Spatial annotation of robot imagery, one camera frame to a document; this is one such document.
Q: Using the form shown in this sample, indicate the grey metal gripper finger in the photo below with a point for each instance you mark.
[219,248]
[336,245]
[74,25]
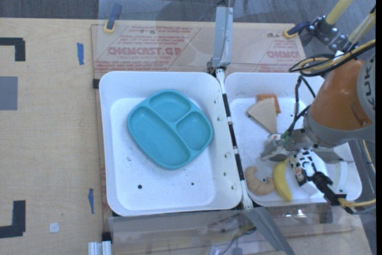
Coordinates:
[273,144]
[276,156]

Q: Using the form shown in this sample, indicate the yellow banana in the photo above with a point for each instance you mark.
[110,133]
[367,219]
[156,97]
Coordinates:
[281,180]

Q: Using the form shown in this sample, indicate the white plastic tray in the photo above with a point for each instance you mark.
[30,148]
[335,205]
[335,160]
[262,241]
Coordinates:
[167,188]
[253,140]

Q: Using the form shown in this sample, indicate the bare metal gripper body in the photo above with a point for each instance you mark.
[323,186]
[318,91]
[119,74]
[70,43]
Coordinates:
[298,139]

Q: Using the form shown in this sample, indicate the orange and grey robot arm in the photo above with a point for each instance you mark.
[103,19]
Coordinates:
[337,98]

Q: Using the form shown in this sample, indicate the tan croissant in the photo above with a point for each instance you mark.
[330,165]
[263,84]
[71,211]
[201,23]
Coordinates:
[258,185]

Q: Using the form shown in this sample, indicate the brown cardboard board red print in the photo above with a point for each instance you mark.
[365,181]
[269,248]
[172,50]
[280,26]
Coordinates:
[149,50]

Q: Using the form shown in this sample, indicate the orange biscuit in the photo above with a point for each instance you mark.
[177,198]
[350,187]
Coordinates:
[276,98]

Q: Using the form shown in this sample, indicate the beige bread slice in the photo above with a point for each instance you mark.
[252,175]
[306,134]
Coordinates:
[265,115]

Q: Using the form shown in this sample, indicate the white carton with black spots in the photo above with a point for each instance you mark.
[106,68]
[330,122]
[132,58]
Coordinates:
[304,164]

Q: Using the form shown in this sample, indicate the blue divided plate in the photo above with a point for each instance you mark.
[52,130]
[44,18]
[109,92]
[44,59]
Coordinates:
[167,131]

